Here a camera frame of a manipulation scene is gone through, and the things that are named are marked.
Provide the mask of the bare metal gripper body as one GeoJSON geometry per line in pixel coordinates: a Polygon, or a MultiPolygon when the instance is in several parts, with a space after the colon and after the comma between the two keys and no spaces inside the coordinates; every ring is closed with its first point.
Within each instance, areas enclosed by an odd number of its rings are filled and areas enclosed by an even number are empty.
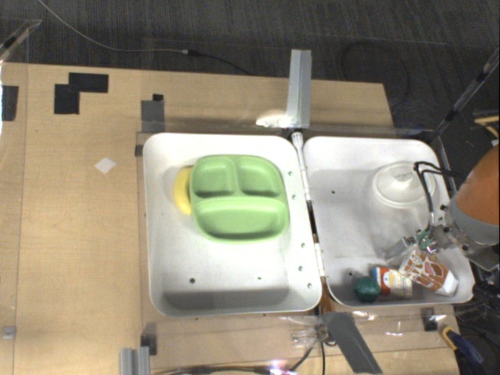
{"type": "Polygon", "coordinates": [[[437,248],[457,247],[459,252],[481,269],[499,268],[498,226],[472,227],[464,231],[457,224],[431,228],[437,248]]]}

